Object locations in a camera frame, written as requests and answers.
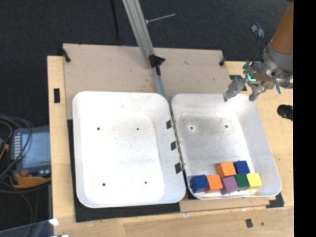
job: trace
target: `orange cube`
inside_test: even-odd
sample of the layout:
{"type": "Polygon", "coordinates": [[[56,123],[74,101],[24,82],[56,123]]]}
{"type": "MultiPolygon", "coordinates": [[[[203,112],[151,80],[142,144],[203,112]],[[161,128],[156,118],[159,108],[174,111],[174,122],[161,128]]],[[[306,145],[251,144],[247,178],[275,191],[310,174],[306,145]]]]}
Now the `orange cube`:
{"type": "Polygon", "coordinates": [[[206,193],[217,192],[223,188],[223,184],[219,175],[207,176],[209,188],[205,190],[206,193]]]}
{"type": "Polygon", "coordinates": [[[232,162],[221,163],[215,169],[220,178],[236,175],[236,170],[232,162]]]}

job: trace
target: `empty white tray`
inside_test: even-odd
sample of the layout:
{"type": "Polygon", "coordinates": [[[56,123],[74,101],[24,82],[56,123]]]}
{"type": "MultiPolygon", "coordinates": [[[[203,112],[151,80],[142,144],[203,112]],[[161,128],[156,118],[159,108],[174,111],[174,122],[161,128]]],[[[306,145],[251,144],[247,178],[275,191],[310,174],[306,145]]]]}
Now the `empty white tray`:
{"type": "Polygon", "coordinates": [[[220,163],[239,160],[246,160],[262,181],[257,189],[224,195],[199,192],[193,194],[196,198],[269,197],[280,192],[277,167],[256,104],[248,96],[239,94],[225,102],[222,94],[179,94],[171,106],[188,183],[195,175],[215,175],[220,163]]]}
{"type": "Polygon", "coordinates": [[[90,208],[176,203],[185,194],[168,101],[156,93],[73,98],[77,196],[90,208]]]}

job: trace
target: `emergency stop button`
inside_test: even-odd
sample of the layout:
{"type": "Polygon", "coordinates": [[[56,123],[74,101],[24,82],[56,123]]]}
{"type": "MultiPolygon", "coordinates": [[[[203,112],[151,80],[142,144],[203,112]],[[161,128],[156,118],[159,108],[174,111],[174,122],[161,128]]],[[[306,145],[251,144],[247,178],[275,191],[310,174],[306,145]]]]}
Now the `emergency stop button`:
{"type": "Polygon", "coordinates": [[[29,175],[29,171],[27,169],[22,169],[20,172],[21,176],[27,177],[29,175]]]}

